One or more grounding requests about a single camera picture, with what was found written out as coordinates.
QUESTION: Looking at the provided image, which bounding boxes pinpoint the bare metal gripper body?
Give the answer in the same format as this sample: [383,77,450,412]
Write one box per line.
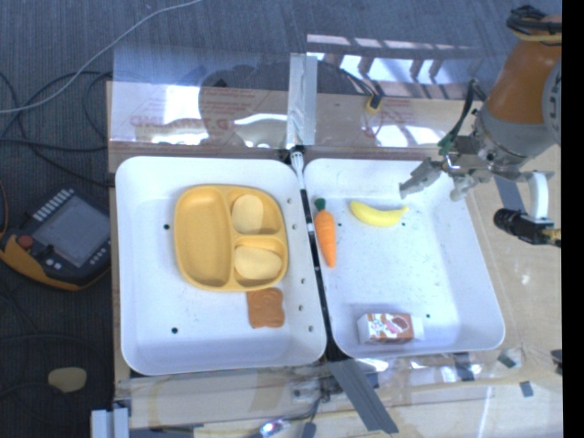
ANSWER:
[439,130,531,184]

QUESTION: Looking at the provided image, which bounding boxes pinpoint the yellow banana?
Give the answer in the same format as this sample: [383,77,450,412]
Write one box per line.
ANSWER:
[349,200,411,229]

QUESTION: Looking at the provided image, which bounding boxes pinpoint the white plastic tray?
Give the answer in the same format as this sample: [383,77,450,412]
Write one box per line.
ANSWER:
[302,157,506,360]
[114,155,329,377]

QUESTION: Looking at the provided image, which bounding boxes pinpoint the orange carrot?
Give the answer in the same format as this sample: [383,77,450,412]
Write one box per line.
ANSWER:
[312,197,339,270]

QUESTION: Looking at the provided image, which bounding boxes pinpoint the white and brown carton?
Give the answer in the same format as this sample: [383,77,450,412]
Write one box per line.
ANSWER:
[356,312,426,347]

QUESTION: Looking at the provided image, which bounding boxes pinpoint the pale yellow oval biscuit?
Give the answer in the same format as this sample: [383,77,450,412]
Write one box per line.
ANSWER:
[233,245,284,280]
[231,193,265,235]

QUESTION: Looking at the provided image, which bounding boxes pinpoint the brown toast slice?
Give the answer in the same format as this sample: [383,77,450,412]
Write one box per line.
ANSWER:
[246,287,287,330]

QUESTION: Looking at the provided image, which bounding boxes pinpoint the yellow divided plate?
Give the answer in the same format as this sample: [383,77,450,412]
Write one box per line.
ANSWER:
[172,183,290,293]

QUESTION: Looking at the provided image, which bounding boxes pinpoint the black cylinder on white bracket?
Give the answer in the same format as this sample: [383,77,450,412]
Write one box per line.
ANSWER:
[493,170,558,246]

